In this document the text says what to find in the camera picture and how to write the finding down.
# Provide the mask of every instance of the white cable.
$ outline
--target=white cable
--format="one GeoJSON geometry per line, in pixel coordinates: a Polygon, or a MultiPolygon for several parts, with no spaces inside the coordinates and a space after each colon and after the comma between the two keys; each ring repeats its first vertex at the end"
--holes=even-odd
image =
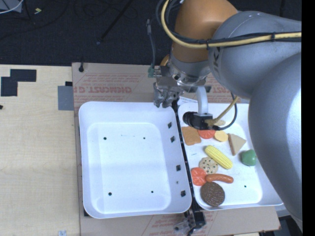
{"type": "Polygon", "coordinates": [[[21,3],[23,3],[23,1],[24,1],[24,0],[21,0],[17,6],[15,6],[14,8],[11,8],[11,9],[9,9],[9,10],[2,11],[2,12],[0,12],[0,14],[4,14],[4,13],[10,12],[10,11],[12,11],[12,10],[15,10],[17,7],[19,7],[19,6],[21,5],[21,3]]]}

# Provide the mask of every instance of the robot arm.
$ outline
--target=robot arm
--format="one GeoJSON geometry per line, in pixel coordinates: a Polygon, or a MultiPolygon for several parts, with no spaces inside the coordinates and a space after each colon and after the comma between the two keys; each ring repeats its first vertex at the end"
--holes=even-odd
{"type": "Polygon", "coordinates": [[[196,92],[199,111],[187,113],[184,121],[198,129],[214,129],[205,107],[204,85],[210,72],[236,99],[249,100],[254,150],[303,231],[302,23],[257,11],[240,12],[227,0],[181,0],[172,32],[165,15],[175,1],[166,0],[161,10],[161,25],[173,44],[154,85],[155,104],[167,107],[182,92],[196,92]]]}

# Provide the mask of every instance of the light wood surface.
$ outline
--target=light wood surface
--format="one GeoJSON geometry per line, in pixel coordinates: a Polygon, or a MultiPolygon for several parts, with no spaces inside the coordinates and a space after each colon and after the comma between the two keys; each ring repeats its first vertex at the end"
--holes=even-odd
{"type": "Polygon", "coordinates": [[[0,96],[0,235],[80,235],[73,111],[58,110],[71,67],[0,65],[0,77],[10,69],[37,80],[0,96]]]}

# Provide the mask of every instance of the bread slice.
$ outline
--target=bread slice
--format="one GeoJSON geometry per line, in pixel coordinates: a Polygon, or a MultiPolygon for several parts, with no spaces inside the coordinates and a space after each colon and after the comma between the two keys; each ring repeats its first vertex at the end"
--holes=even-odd
{"type": "Polygon", "coordinates": [[[236,155],[246,143],[246,140],[238,135],[228,134],[228,142],[230,143],[232,155],[236,155]]]}

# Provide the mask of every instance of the cardboard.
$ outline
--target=cardboard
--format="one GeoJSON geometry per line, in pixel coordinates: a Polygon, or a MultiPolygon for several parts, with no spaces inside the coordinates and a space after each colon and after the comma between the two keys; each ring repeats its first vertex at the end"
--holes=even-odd
{"type": "MultiPolygon", "coordinates": [[[[184,219],[183,214],[132,216],[111,219],[95,219],[85,216],[82,202],[82,169],[79,137],[78,110],[88,101],[153,102],[154,78],[149,78],[149,66],[84,63],[72,64],[74,120],[76,131],[77,172],[82,236],[128,235],[128,236],[178,236],[173,227],[184,219]]],[[[230,92],[210,74],[207,85],[212,89],[208,102],[230,103],[230,92]]],[[[183,97],[195,99],[195,94],[183,97]]],[[[280,229],[273,206],[240,208],[220,211],[204,211],[207,224],[193,233],[194,236],[223,236],[246,234],[280,229]]]]}

